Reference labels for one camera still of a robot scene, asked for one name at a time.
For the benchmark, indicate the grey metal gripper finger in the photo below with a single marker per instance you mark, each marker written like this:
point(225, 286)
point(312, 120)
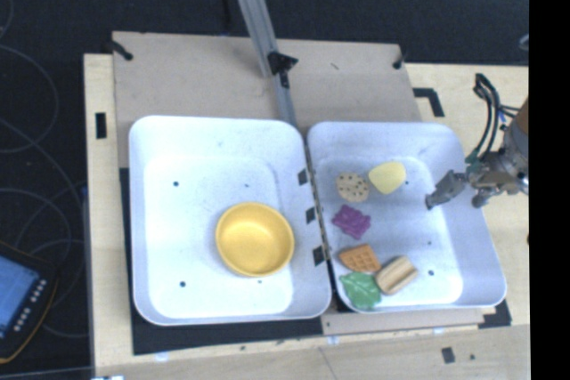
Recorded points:
point(482, 198)
point(445, 189)

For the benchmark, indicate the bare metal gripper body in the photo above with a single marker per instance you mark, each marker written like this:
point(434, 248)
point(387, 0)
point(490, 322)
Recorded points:
point(501, 178)

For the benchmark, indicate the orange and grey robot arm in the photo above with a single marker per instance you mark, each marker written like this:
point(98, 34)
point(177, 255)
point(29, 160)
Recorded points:
point(522, 126)

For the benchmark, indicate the white plastic tray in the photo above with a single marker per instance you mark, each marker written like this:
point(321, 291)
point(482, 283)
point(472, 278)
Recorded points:
point(409, 227)
point(187, 236)

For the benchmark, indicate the yellow rounded toy food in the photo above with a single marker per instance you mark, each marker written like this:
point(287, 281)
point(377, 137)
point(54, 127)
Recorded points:
point(387, 177)

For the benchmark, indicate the chocolate chip biscuit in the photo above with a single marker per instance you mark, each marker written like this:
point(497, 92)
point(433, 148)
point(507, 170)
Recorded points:
point(352, 188)

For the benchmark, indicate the tan bread roll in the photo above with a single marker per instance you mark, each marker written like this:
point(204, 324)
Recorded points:
point(396, 275)

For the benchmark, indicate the purple grapes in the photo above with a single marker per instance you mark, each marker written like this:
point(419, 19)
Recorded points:
point(352, 221)

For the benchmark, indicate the orange waffle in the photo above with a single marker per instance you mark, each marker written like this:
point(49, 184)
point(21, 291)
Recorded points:
point(360, 259)

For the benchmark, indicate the thin black and white rod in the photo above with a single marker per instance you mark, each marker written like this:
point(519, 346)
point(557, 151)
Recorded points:
point(319, 209)

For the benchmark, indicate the green lettuce leaf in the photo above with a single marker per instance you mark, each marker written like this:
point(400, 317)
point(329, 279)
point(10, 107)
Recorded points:
point(361, 290)

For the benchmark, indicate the yellow bowl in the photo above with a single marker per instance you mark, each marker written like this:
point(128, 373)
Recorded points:
point(254, 240)

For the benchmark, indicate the brown cardboard board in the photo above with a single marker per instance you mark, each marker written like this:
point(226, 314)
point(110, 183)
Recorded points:
point(200, 80)

